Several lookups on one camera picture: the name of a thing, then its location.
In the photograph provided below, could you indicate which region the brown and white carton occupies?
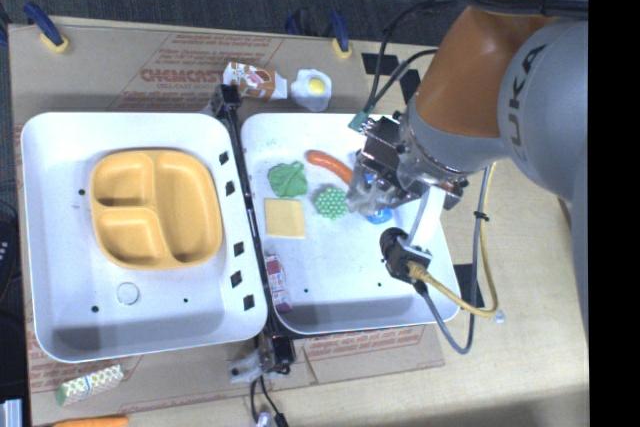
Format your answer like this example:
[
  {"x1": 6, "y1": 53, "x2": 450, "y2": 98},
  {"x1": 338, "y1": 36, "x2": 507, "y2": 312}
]
[{"x1": 222, "y1": 60, "x2": 289, "y2": 103}]

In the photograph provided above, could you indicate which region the yellow cheese slice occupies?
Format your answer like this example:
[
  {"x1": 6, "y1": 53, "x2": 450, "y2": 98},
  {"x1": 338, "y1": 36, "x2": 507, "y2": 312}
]
[{"x1": 262, "y1": 197, "x2": 307, "y2": 240}]

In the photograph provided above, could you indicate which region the brown cardboard board red print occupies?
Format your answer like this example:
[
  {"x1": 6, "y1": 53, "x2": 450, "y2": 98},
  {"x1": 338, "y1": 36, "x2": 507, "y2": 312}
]
[{"x1": 7, "y1": 14, "x2": 447, "y2": 422}]

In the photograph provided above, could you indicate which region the orange sausage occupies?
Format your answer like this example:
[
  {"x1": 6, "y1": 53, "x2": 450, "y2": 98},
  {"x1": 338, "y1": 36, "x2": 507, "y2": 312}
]
[{"x1": 304, "y1": 149, "x2": 355, "y2": 184}]

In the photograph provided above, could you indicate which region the small pink and purple carton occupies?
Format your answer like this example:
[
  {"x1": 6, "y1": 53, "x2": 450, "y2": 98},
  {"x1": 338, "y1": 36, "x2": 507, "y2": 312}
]
[{"x1": 264, "y1": 253, "x2": 294, "y2": 314}]

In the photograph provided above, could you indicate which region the orange carrot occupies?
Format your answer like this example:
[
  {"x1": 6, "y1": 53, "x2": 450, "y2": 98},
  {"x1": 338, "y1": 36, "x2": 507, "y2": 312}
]
[{"x1": 51, "y1": 414, "x2": 131, "y2": 427}]

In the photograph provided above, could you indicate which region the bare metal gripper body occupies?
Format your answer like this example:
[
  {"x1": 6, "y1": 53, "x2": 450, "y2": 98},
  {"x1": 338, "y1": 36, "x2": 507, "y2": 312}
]
[{"x1": 353, "y1": 114, "x2": 470, "y2": 211}]

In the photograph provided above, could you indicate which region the green peas cluster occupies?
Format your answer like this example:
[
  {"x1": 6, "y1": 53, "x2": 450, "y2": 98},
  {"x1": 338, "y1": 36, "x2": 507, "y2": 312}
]
[{"x1": 314, "y1": 185, "x2": 349, "y2": 221}]

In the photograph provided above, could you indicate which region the blue round object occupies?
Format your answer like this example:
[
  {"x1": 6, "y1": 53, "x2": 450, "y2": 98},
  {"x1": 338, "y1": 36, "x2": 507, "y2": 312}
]
[{"x1": 363, "y1": 172, "x2": 395, "y2": 225}]

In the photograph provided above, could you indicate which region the white and yellow fried egg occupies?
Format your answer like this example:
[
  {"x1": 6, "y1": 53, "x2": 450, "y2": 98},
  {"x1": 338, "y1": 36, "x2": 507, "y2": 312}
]
[{"x1": 290, "y1": 67, "x2": 334, "y2": 113}]

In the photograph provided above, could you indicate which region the green lettuce leaf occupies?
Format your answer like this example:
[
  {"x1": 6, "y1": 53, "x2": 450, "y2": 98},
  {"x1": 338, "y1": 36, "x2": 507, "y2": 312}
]
[{"x1": 266, "y1": 160, "x2": 309, "y2": 198}]

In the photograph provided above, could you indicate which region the white plastic tray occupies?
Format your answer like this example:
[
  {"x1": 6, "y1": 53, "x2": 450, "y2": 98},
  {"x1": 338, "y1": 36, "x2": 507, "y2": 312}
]
[
  {"x1": 19, "y1": 111, "x2": 269, "y2": 365},
  {"x1": 239, "y1": 112, "x2": 462, "y2": 336}
]

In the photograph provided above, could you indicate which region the black cylinder on white bracket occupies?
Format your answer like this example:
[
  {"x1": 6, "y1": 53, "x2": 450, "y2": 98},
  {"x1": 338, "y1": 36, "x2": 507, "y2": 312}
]
[{"x1": 378, "y1": 187, "x2": 449, "y2": 285}]

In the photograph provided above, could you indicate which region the orange divided plate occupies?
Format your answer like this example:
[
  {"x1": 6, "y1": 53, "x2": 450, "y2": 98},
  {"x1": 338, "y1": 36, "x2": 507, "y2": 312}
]
[{"x1": 89, "y1": 148, "x2": 225, "y2": 271}]

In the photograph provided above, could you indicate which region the black block with thin wires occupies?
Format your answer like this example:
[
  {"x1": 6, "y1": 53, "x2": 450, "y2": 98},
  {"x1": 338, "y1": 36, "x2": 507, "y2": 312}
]
[
  {"x1": 256, "y1": 333, "x2": 297, "y2": 374},
  {"x1": 211, "y1": 83, "x2": 243, "y2": 117}
]

